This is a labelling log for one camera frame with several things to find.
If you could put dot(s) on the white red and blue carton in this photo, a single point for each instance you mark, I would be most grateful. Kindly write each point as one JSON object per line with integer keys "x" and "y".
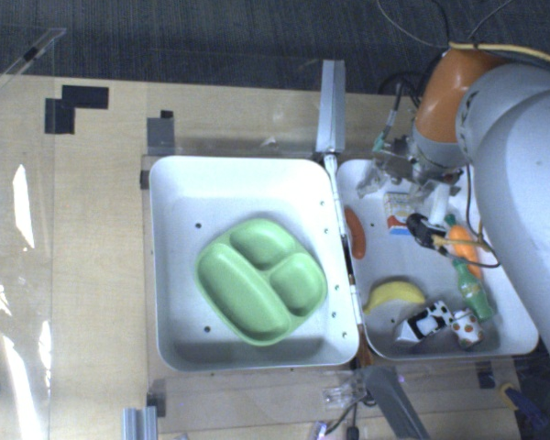
{"x": 398, "y": 225}

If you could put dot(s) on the red sausage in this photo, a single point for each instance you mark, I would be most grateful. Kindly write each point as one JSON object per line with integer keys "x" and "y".
{"x": 356, "y": 234}

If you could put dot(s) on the orange carrot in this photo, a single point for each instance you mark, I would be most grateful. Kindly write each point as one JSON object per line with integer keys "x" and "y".
{"x": 463, "y": 241}

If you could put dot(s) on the green divided plate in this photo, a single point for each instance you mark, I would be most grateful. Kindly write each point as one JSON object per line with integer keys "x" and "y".
{"x": 256, "y": 287}

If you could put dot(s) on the pale wood board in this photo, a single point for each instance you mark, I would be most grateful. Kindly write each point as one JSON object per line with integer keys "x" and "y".
{"x": 256, "y": 397}

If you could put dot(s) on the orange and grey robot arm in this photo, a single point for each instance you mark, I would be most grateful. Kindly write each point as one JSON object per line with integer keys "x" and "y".
{"x": 518, "y": 190}

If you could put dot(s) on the white plastic tray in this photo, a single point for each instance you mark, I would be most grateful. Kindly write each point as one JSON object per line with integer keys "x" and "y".
{"x": 188, "y": 190}
{"x": 403, "y": 264}

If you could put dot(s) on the black and white carton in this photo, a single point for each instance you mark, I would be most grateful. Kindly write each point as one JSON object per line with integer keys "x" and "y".
{"x": 425, "y": 323}

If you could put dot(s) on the yellow banana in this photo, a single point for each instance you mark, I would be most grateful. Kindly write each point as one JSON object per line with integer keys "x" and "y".
{"x": 396, "y": 291}

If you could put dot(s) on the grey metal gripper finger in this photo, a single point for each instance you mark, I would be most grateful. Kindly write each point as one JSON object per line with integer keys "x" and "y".
{"x": 366, "y": 187}
{"x": 381, "y": 177}

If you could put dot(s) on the black cylinder on white bracket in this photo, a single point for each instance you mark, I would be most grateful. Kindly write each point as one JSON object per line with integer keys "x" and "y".
{"x": 422, "y": 229}

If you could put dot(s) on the green bottle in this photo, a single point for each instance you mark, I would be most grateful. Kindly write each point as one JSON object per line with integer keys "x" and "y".
{"x": 474, "y": 293}

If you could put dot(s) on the white can with orange dots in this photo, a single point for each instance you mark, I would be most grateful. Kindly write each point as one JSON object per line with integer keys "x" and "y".
{"x": 467, "y": 330}

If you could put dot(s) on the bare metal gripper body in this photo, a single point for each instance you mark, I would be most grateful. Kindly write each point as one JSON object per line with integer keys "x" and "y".
{"x": 401, "y": 161}

